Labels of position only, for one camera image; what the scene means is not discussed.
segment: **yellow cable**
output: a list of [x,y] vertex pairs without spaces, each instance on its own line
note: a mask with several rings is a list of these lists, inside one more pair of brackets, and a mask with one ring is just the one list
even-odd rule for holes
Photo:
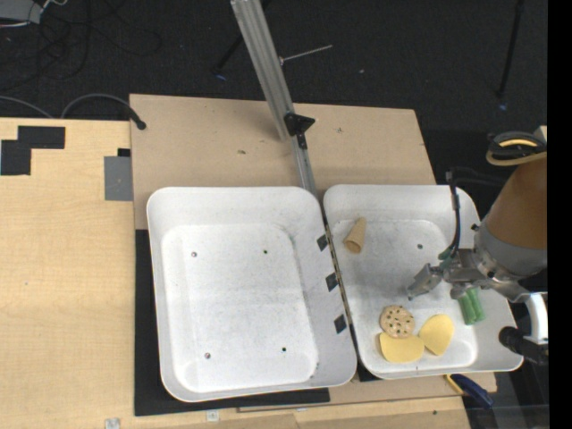
[[529,139],[507,139],[499,143],[500,147],[507,147],[510,145],[526,145],[529,147],[538,147],[537,143],[530,141]]
[[459,388],[458,384],[453,381],[453,379],[450,377],[450,374],[445,375],[445,380],[447,380],[447,383],[449,383],[450,387],[453,388],[456,392],[459,394],[465,394],[465,392]]
[[495,159],[491,151],[487,151],[486,160],[489,164],[500,165],[500,166],[510,166],[510,165],[520,165],[526,164],[527,162],[533,162],[546,157],[548,151],[543,151],[542,153],[532,154],[530,156],[519,157],[517,159]]

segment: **cookie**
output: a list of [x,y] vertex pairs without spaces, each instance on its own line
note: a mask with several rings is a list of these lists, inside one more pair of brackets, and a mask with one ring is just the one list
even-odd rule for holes
[[394,339],[406,339],[415,330],[415,318],[401,305],[389,305],[384,308],[379,324]]

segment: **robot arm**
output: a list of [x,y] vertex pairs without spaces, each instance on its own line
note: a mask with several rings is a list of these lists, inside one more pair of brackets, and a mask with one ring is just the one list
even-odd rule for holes
[[438,266],[424,265],[408,287],[412,299],[432,290],[442,280],[452,285],[450,295],[460,299],[475,287],[496,290],[514,303],[526,303],[533,321],[530,336],[503,330],[502,344],[528,358],[548,357],[548,316],[540,294],[518,281],[547,268],[547,147],[535,137],[510,132],[492,142],[487,160],[517,165],[480,226],[475,226],[472,249],[459,249],[460,236],[455,177],[448,174],[457,227],[451,245],[439,255]]

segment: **green object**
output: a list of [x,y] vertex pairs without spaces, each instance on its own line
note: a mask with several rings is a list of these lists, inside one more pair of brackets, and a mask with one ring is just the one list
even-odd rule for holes
[[471,298],[465,294],[463,297],[458,299],[458,304],[461,305],[461,312],[463,313],[463,319],[466,325],[472,325],[476,323],[476,313],[473,309],[473,304],[471,303]]
[[479,299],[479,288],[471,288],[467,291],[468,297],[471,299],[471,305],[475,310],[476,321],[483,321],[485,319],[483,306],[481,305],[481,300]]
[[445,270],[446,268],[449,268],[452,262],[453,262],[452,257],[445,257],[439,264],[439,267],[441,268],[441,270]]
[[450,252],[452,251],[452,248],[446,248],[444,249],[441,254],[439,256],[437,256],[439,258],[440,261],[447,259],[450,256]]
[[470,288],[463,297],[458,299],[466,325],[473,325],[485,319],[478,291],[478,288]]

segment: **metal rod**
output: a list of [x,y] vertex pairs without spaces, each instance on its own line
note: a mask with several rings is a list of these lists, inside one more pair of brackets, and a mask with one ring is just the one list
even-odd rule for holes
[[[278,135],[285,140],[290,137],[290,134],[284,117],[288,113],[295,113],[294,104],[292,104],[260,0],[231,0],[231,6],[265,93],[266,101],[270,106]],[[290,137],[290,142],[298,168],[300,185],[316,195],[314,175],[307,150],[300,147],[296,136]]]
[[278,57],[280,60],[280,65],[284,65],[286,61],[291,61],[292,59],[298,59],[299,57],[303,57],[304,55],[311,55],[314,53],[319,53],[320,51],[324,51],[325,49],[330,49],[333,45],[317,47],[316,49],[312,49],[310,51],[304,51],[303,53],[296,54],[296,55],[289,55],[288,57]]
[[[270,2],[272,2],[273,0],[264,0],[262,2],[262,8],[266,9],[266,7],[270,4]],[[221,57],[221,60],[218,61],[218,63],[216,63],[214,65],[214,67],[211,69],[211,72],[216,76],[216,75],[220,75],[221,72],[223,71],[224,65],[226,65],[226,63],[229,61],[229,59],[232,57],[232,55],[234,54],[234,51],[237,50],[237,48],[242,44],[242,41],[244,39],[242,38],[242,35],[239,35],[235,40],[234,43],[232,43],[231,47],[228,48],[228,50],[226,51],[226,53],[224,53],[223,57]]]
[[512,34],[510,36],[509,52],[507,53],[507,60],[504,64],[504,72],[502,73],[502,80],[500,81],[499,90],[497,91],[497,97],[501,101],[504,101],[505,89],[507,87],[507,82],[509,82],[512,57],[514,55],[515,47],[517,45],[518,27],[520,26],[520,16],[524,12],[524,10],[525,10],[525,0],[518,0],[515,12],[515,20],[512,24]]

